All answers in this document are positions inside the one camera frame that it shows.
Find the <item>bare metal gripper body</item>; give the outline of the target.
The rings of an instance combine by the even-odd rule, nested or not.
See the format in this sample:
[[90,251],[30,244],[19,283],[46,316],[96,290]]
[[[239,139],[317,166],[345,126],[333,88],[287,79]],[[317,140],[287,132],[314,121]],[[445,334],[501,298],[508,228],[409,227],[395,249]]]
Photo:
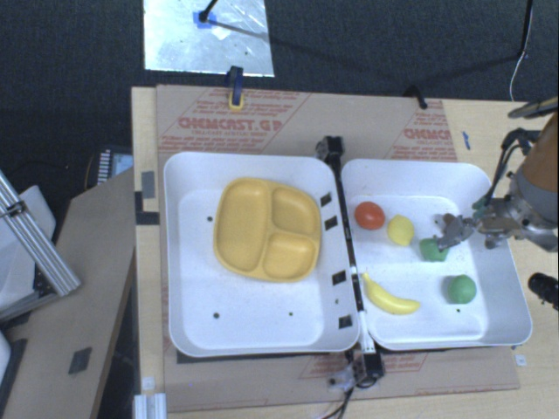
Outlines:
[[473,204],[473,220],[477,231],[486,237],[488,249],[512,237],[558,252],[557,222],[537,213],[520,196],[481,197]]

